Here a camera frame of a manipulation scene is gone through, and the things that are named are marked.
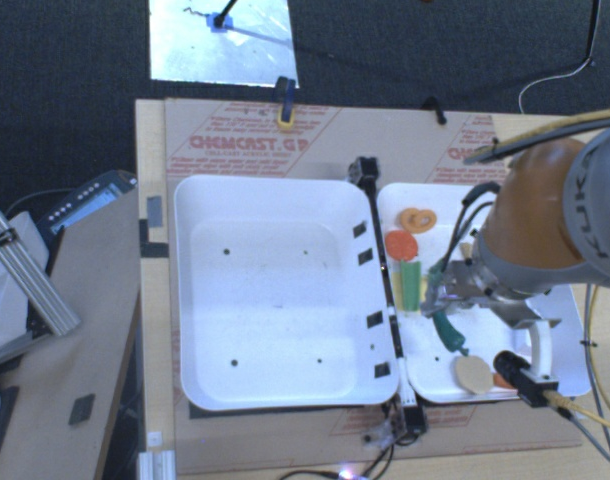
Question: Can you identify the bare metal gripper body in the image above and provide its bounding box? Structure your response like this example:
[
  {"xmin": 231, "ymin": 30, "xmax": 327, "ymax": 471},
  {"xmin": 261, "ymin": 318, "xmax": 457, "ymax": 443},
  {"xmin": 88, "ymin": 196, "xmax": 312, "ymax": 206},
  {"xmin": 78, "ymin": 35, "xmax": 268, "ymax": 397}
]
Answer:
[{"xmin": 442, "ymin": 258, "xmax": 510, "ymax": 315}]

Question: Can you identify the green chili pepper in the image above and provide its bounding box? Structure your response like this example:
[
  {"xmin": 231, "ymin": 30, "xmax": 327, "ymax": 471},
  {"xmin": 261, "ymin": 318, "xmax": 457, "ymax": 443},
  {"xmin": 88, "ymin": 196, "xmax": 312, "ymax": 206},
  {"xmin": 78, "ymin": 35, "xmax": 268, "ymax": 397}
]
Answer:
[{"xmin": 430, "ymin": 309, "xmax": 470, "ymax": 356}]

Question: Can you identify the green rectangular block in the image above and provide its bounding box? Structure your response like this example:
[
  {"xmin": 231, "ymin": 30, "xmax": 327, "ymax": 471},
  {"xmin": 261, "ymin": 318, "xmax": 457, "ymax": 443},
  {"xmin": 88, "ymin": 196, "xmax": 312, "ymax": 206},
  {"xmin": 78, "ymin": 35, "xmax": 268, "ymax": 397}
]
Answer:
[{"xmin": 398, "ymin": 258, "xmax": 423, "ymax": 313}]

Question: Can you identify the white plastic tray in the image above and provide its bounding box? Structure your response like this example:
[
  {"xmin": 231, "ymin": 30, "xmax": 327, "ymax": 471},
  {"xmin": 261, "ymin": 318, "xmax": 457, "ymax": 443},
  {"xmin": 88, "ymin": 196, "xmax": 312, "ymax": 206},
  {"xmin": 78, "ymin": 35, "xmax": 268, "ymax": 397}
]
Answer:
[
  {"xmin": 376, "ymin": 182, "xmax": 594, "ymax": 405},
  {"xmin": 173, "ymin": 173, "xmax": 402, "ymax": 412}
]

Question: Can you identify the thin black and white rod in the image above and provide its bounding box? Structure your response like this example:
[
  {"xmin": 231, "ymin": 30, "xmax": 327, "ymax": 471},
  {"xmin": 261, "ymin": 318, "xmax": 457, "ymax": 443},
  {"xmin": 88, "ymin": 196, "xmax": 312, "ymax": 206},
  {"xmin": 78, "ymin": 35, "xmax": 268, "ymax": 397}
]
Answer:
[{"xmin": 363, "ymin": 180, "xmax": 415, "ymax": 410}]

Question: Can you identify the red round slice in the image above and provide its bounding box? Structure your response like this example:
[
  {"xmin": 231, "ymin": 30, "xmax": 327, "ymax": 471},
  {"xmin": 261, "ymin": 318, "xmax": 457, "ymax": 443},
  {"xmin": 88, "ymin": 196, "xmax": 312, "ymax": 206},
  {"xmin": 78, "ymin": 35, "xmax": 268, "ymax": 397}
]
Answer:
[{"xmin": 383, "ymin": 229, "xmax": 419, "ymax": 261}]

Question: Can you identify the beige round biscuit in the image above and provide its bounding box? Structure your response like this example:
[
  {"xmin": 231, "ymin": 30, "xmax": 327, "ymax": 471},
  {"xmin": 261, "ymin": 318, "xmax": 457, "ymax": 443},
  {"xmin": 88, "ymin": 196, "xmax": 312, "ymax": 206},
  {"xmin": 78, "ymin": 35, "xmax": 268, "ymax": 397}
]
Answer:
[{"xmin": 453, "ymin": 354, "xmax": 496, "ymax": 396}]

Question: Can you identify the orange pretzel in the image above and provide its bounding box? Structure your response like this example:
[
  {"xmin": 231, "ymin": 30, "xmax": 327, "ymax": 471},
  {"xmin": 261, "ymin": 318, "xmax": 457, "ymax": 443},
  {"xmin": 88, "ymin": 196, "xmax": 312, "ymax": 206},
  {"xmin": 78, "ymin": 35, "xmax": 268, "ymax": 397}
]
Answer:
[{"xmin": 399, "ymin": 207, "xmax": 439, "ymax": 235}]

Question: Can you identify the brown cardboard board red print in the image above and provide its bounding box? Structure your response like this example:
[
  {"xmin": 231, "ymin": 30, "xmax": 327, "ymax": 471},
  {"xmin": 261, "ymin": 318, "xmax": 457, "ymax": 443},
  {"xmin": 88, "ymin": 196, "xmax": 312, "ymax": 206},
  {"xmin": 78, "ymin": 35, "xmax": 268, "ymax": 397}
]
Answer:
[{"xmin": 163, "ymin": 98, "xmax": 588, "ymax": 475}]

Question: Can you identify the black cylinder on white bracket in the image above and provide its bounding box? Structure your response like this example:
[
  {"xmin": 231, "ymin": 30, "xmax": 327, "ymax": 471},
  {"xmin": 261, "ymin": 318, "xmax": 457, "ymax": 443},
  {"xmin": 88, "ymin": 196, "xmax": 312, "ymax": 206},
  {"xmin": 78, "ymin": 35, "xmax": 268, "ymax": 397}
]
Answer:
[{"xmin": 492, "ymin": 319, "xmax": 561, "ymax": 410}]

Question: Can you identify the black block with thin wires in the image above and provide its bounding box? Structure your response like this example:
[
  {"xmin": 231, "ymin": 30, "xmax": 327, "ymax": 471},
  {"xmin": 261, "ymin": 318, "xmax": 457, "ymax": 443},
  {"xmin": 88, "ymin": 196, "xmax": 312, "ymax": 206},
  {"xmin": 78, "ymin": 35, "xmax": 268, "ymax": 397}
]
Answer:
[
  {"xmin": 347, "ymin": 155, "xmax": 382, "ymax": 187},
  {"xmin": 379, "ymin": 401, "xmax": 430, "ymax": 445}
]

